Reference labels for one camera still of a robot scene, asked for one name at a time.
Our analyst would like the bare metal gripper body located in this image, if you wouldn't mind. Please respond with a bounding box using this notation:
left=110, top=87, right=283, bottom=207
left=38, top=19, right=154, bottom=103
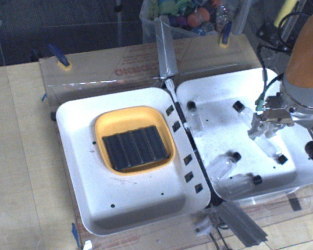
left=254, top=87, right=313, bottom=137

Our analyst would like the clear plastic bottle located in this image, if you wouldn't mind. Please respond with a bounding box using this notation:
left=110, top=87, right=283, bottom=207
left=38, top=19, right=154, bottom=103
left=231, top=98, right=259, bottom=131
left=185, top=99, right=206, bottom=139
left=224, top=174, right=265, bottom=199
left=204, top=151, right=246, bottom=184
left=252, top=130, right=289, bottom=170

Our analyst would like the white plastic tray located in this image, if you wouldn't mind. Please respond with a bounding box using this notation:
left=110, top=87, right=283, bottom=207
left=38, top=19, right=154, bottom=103
left=173, top=60, right=313, bottom=208
left=53, top=80, right=215, bottom=241

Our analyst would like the black ribbed rectangular block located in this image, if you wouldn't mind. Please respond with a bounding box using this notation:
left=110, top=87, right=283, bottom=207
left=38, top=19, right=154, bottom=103
left=101, top=123, right=171, bottom=173

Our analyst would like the yellow bowl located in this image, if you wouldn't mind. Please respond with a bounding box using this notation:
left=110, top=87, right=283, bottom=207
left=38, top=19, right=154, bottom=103
left=92, top=101, right=179, bottom=180

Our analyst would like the clear plastic storage bin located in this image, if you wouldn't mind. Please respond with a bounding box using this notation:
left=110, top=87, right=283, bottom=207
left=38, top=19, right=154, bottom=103
left=136, top=0, right=266, bottom=50

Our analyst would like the brown cardboard board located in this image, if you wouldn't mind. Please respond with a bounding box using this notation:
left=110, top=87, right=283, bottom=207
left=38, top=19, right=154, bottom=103
left=38, top=15, right=313, bottom=250

